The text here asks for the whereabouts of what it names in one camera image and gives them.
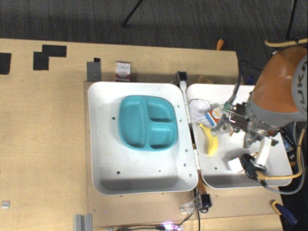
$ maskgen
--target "wooden table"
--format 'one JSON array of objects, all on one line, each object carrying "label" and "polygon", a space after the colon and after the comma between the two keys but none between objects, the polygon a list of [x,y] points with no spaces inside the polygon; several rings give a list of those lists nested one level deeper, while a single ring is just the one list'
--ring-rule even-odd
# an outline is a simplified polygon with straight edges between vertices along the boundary
[{"label": "wooden table", "polygon": [[[50,57],[49,71],[33,70],[33,52],[42,44],[66,45],[67,57]],[[9,75],[0,75],[0,230],[69,231],[73,216],[93,212],[88,206],[84,81],[86,62],[101,58],[102,80],[113,81],[116,61],[130,62],[132,79],[169,82],[177,71],[190,83],[202,75],[234,84],[237,58],[230,51],[205,51],[51,41],[0,39],[0,52],[11,53]],[[262,188],[207,188],[213,207],[202,214],[202,230],[281,231],[270,200],[279,195]],[[108,211],[100,226],[178,221],[180,201],[191,193],[104,196]],[[197,230],[196,216],[183,226]]]}]

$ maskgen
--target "toy banana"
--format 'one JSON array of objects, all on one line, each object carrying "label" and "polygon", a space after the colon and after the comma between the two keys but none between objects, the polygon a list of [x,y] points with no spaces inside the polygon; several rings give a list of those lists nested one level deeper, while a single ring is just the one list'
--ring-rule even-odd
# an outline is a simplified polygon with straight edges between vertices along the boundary
[{"label": "toy banana", "polygon": [[207,140],[208,140],[208,146],[207,146],[207,150],[206,153],[209,156],[214,155],[214,153],[217,151],[218,148],[218,138],[217,136],[213,137],[211,134],[211,128],[208,128],[206,126],[204,126],[202,123],[199,124],[199,127],[202,128],[202,130],[204,131]]}]

